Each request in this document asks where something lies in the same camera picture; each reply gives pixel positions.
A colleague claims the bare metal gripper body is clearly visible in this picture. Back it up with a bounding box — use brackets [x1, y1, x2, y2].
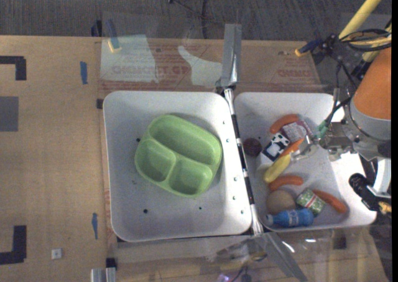
[318, 120, 362, 162]

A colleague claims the orange carrot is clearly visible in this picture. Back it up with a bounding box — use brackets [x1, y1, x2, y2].
[277, 138, 306, 159]

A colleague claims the pink and grey packet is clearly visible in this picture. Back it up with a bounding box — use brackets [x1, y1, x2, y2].
[280, 120, 313, 144]

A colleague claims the white plastic tray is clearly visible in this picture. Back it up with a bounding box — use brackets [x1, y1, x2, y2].
[233, 91, 378, 232]
[102, 90, 253, 243]

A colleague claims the black and white carton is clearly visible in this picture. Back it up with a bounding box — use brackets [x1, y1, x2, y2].
[261, 132, 291, 162]

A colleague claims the orange sausage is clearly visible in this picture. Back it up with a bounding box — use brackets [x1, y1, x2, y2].
[311, 188, 348, 214]
[268, 175, 304, 192]
[269, 113, 300, 134]

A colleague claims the yellow banana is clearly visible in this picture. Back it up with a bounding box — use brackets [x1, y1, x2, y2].
[263, 153, 294, 184]

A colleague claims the green and white can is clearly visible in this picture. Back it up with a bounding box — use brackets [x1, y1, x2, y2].
[295, 187, 326, 216]

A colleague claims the dark brown round doughnut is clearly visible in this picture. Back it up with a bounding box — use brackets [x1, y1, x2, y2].
[242, 137, 263, 157]

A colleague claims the tan round potato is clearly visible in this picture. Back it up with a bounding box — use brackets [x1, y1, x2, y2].
[266, 189, 297, 216]

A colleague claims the blue bottle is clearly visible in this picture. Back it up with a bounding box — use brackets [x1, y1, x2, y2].
[264, 207, 315, 229]

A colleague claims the green divided plate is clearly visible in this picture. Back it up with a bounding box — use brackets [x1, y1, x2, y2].
[134, 113, 224, 199]

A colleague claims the black cylinder on white bracket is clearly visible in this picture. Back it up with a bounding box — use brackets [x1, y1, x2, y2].
[348, 156, 392, 212]

